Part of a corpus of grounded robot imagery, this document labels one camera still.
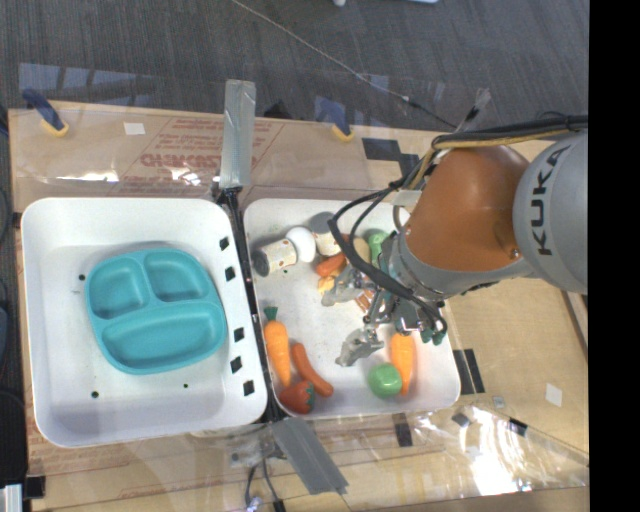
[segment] gray floor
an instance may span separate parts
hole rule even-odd
[[[0,104],[24,107],[33,87],[221,112],[224,82],[237,78],[256,83],[258,115],[281,102],[294,119],[317,119],[328,98],[354,124],[447,131],[480,91],[492,98],[485,125],[586,114],[589,18],[588,0],[2,0]],[[14,247],[0,242],[10,318],[0,389],[20,396]],[[23,470],[24,429],[15,401],[0,398],[1,487]]]

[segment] white tray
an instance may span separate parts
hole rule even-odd
[[[315,214],[336,212],[346,203],[342,201],[318,201],[297,199],[261,199],[246,209],[245,231],[249,251],[265,243],[284,237],[293,226],[308,226]],[[356,218],[368,203],[356,206],[345,213],[338,223],[341,232],[351,231]],[[403,210],[404,219],[408,215]],[[392,206],[381,203],[367,216],[356,234],[362,236],[369,229],[394,229]],[[362,310],[353,302],[325,307],[317,290],[318,275],[315,264],[296,263],[284,270],[260,277],[254,273],[255,293],[262,325],[266,321],[266,306],[278,307],[278,319],[286,326],[291,342],[300,342],[307,349],[316,371],[334,386],[330,398],[317,397],[315,407],[306,415],[310,418],[372,415],[379,413],[433,411],[448,407],[460,395],[460,377],[457,372],[448,336],[439,346],[424,344],[415,335],[417,358],[414,377],[407,395],[378,398],[366,382],[368,370],[381,362],[389,361],[385,347],[368,358],[359,359],[354,366],[342,367],[335,363],[340,355],[342,342],[356,329],[362,327]],[[382,340],[390,339],[391,326],[378,330]],[[296,381],[295,369],[293,382]],[[276,395],[282,384],[271,369]],[[284,410],[295,416],[296,413]]]
[[[267,389],[231,224],[220,207],[201,199],[48,198],[25,210],[22,237],[35,419],[49,441],[87,446],[259,419]],[[205,267],[229,334],[196,364],[130,375],[100,352],[80,276],[109,256],[155,246],[185,250]],[[227,280],[229,272],[235,277]]]

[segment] teal plate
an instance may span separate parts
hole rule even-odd
[[[87,276],[85,295],[98,346],[109,363],[126,373],[194,364],[227,338],[211,277],[178,249],[147,249],[104,260]]]

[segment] white egg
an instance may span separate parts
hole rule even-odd
[[[316,241],[311,230],[304,226],[296,226],[287,231],[285,238],[291,240],[291,243],[296,248],[299,261],[311,263],[316,257]]]

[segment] green ball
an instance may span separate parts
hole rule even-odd
[[[402,389],[402,377],[400,372],[391,363],[382,363],[369,370],[367,383],[374,395],[387,398],[400,393]]]

